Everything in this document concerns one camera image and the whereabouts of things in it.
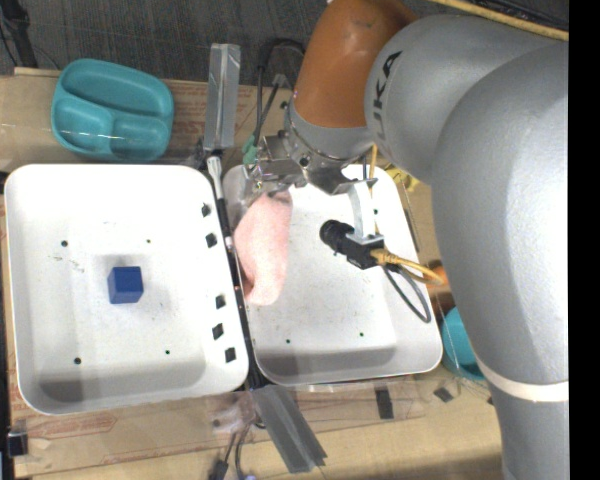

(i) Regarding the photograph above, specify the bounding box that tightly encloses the black cylinder on white bracket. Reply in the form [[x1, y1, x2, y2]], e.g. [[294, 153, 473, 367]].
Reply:
[[318, 177, 386, 271]]

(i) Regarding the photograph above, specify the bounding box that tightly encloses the teal bowl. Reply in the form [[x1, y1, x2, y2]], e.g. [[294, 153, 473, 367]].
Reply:
[[440, 306, 487, 382]]

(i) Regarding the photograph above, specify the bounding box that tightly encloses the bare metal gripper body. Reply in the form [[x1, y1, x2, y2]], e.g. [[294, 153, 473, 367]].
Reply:
[[253, 132, 375, 197]]

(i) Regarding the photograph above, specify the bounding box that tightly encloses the blue cube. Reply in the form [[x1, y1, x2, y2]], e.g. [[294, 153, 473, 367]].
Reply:
[[106, 265, 145, 305]]

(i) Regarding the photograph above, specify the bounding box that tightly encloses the white plastic tray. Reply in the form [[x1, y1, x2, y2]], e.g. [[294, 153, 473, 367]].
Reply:
[[3, 163, 251, 416], [222, 163, 444, 387]]

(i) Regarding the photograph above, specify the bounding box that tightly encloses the teal divided plate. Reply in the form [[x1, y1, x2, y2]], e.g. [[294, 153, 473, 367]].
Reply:
[[50, 58, 176, 164]]

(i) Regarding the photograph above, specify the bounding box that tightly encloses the pink towel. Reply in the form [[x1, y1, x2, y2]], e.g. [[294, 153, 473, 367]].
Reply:
[[232, 189, 295, 307]]

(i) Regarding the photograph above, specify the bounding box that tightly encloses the brown cardboard board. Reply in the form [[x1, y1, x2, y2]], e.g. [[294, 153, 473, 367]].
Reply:
[[0, 66, 504, 479]]

